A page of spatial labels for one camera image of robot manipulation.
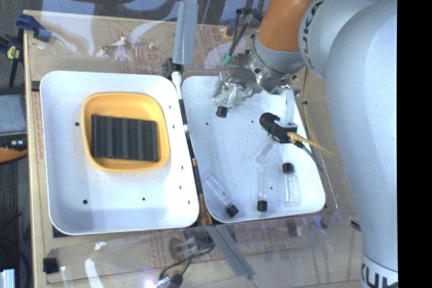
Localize yellow square bowl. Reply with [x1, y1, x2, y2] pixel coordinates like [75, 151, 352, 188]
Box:
[80, 91, 171, 174]

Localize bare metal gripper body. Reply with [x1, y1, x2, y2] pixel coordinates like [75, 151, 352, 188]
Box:
[228, 52, 302, 95]

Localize brown cardboard board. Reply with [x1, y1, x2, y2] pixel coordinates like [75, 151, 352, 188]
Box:
[22, 9, 362, 288]

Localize black block with thin wires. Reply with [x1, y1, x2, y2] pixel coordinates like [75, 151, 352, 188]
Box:
[168, 233, 216, 259]
[160, 57, 185, 78]

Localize thin black and white rod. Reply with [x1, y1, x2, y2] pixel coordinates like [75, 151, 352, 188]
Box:
[171, 71, 213, 227]

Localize white plastic tray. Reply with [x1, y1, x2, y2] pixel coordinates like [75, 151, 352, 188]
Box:
[180, 75, 327, 225]
[39, 69, 201, 236]

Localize black ribbed block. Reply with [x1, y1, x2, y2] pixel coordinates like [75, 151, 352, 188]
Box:
[90, 113, 160, 163]

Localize clear bottle with black cap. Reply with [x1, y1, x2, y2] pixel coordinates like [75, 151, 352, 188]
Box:
[215, 100, 229, 119]
[254, 140, 281, 167]
[201, 169, 240, 219]
[278, 162, 302, 208]
[254, 166, 271, 213]

